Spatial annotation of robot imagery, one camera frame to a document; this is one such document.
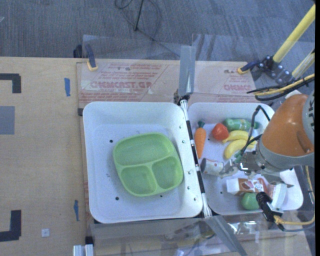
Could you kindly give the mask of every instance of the cardboard box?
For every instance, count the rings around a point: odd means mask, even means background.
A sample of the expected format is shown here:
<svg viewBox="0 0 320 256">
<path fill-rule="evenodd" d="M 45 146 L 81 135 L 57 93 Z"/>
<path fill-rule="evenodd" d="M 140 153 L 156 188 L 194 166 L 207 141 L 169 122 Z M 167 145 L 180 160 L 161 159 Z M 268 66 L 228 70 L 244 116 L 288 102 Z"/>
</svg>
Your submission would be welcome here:
<svg viewBox="0 0 320 256">
<path fill-rule="evenodd" d="M 227 192 L 242 196 L 244 193 L 259 193 L 268 191 L 266 182 L 263 178 L 247 179 L 247 178 L 232 178 L 226 181 Z"/>
</svg>

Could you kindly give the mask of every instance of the gray square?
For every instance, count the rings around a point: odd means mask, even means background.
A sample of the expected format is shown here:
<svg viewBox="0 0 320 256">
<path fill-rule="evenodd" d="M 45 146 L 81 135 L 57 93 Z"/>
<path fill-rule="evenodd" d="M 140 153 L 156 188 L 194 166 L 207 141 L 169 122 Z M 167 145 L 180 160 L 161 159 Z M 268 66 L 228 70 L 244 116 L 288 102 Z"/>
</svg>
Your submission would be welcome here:
<svg viewBox="0 0 320 256">
<path fill-rule="evenodd" d="M 15 134 L 15 107 L 0 106 L 0 135 Z"/>
</svg>

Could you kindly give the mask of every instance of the yellow cable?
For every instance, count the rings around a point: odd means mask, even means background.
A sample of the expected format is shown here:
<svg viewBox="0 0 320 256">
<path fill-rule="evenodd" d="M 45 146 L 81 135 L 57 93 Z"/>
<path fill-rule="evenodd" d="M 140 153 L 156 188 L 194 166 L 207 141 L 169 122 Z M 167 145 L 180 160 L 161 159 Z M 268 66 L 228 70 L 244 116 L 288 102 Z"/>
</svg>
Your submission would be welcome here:
<svg viewBox="0 0 320 256">
<path fill-rule="evenodd" d="M 287 85 L 287 86 L 285 86 L 285 87 L 282 87 L 282 88 L 279 88 L 279 89 L 273 89 L 273 88 L 271 88 L 271 89 L 268 89 L 267 91 L 264 91 L 264 92 L 261 92 L 261 91 L 260 91 L 260 92 L 254 92 L 253 94 L 254 94 L 255 96 L 264 96 L 264 95 L 271 95 L 271 94 L 282 93 L 282 92 L 284 92 L 284 91 L 286 91 L 286 90 L 288 90 L 288 89 L 290 89 L 290 88 L 292 88 L 292 87 L 295 87 L 296 85 L 302 83 L 304 80 L 309 80 L 309 79 L 314 78 L 314 77 L 315 77 L 315 74 L 313 73 L 313 74 L 310 74 L 310 75 L 306 76 L 304 79 L 300 79 L 300 80 L 298 80 L 298 81 L 295 81 L 295 82 L 293 82 L 293 83 L 291 83 L 291 84 L 289 84 L 289 85 Z"/>
<path fill-rule="evenodd" d="M 306 179 L 309 183 L 310 189 L 311 189 L 311 194 L 313 196 L 313 198 L 315 198 L 315 194 L 314 191 L 312 189 L 312 183 L 311 183 L 311 179 L 310 179 L 310 174 L 309 174 L 309 167 L 306 165 L 305 166 L 305 172 L 306 172 Z M 314 210 L 314 214 L 311 220 L 309 221 L 304 221 L 304 222 L 295 222 L 295 221 L 286 221 L 284 219 L 282 219 L 280 216 L 275 215 L 274 217 L 274 223 L 279 225 L 279 224 L 285 224 L 285 225 L 310 225 L 312 224 L 315 220 L 316 220 L 316 210 Z"/>
</svg>

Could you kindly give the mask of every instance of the white square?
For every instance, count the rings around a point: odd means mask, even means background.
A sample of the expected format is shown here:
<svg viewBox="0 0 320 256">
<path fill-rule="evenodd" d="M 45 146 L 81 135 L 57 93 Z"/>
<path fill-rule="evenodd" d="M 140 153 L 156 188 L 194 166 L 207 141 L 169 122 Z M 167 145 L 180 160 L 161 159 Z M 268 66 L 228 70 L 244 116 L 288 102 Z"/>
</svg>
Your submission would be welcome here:
<svg viewBox="0 0 320 256">
<path fill-rule="evenodd" d="M 43 238 L 49 237 L 50 236 L 50 229 L 49 228 L 44 228 L 41 230 L 41 236 Z"/>
</svg>

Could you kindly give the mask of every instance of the gray floor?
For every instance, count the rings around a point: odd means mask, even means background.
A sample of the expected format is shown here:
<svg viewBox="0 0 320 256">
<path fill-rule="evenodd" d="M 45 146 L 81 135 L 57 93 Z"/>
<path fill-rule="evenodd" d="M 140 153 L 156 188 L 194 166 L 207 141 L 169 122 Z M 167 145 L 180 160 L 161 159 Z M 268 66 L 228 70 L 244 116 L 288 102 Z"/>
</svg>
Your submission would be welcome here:
<svg viewBox="0 0 320 256">
<path fill-rule="evenodd" d="M 273 55 L 314 4 L 313 0 L 144 0 L 134 31 L 140 2 L 118 0 L 118 6 L 129 4 L 119 9 L 114 0 L 0 0 L 0 56 L 73 58 L 84 35 L 114 38 L 131 48 L 145 40 L 191 45 L 198 35 L 205 40 L 197 44 L 197 60 L 250 62 Z M 282 64 L 292 71 L 314 47 L 315 22 Z M 114 49 L 105 57 L 118 53 Z M 305 75 L 312 73 L 314 65 Z M 314 82 L 300 91 L 313 89 Z M 314 169 L 311 176 L 314 180 Z M 315 229 L 306 234 L 315 254 Z"/>
</svg>

